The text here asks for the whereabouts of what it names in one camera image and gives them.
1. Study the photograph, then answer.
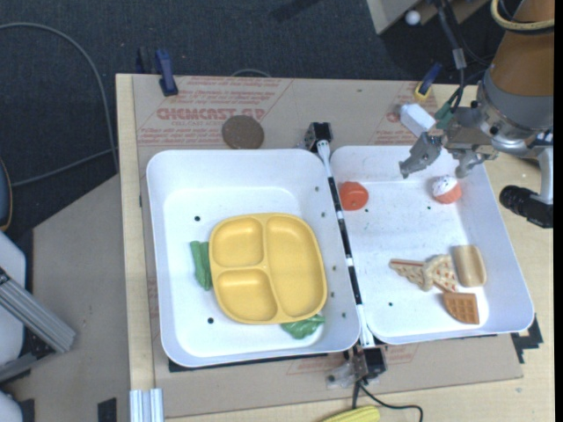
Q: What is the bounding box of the orange cupcake white icing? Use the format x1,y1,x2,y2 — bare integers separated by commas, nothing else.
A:
430,174,464,206

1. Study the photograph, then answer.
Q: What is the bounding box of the white plastic tray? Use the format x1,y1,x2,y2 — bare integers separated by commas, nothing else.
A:
328,144,536,346
145,148,362,367

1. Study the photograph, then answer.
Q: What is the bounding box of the thin black and white rod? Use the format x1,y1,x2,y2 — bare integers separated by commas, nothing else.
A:
317,140,375,347

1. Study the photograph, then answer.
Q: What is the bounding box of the brown round biscuit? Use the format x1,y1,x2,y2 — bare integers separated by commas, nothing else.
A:
221,114,266,150

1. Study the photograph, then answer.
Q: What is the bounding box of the orange carrot piece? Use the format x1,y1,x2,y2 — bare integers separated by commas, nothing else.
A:
338,180,370,213

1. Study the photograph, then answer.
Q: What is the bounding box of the green lettuce leaf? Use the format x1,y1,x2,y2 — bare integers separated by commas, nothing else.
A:
189,240,215,292
280,313,327,341

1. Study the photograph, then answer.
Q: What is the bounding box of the yellow divided plate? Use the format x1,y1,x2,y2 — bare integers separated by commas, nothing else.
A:
208,212,329,326

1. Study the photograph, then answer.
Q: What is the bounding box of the black cylinder on white bracket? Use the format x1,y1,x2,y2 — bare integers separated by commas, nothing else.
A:
499,147,555,229

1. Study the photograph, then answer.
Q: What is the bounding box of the brown cardboard board red print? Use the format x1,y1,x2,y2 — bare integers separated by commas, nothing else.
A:
131,75,525,419

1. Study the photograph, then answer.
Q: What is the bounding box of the beige bread bun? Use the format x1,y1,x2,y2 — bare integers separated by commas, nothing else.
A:
452,244,488,288

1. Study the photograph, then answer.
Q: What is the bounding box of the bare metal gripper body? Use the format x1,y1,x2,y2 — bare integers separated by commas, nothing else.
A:
441,98,552,159

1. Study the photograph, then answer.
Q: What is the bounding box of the black block with thin wires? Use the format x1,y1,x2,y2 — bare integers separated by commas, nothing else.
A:
347,345,388,384
303,121,333,152

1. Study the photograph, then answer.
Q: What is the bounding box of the yellow corn cob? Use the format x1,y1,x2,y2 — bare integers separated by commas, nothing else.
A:
322,404,382,422

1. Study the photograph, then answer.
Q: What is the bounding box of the white carton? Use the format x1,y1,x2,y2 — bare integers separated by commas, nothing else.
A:
398,102,437,138

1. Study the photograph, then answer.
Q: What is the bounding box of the pizza slice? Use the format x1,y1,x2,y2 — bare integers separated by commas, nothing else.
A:
424,253,459,295
388,258,435,293

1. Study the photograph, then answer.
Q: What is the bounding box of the orange waffle piece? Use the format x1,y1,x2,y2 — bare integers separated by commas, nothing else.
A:
441,291,480,326

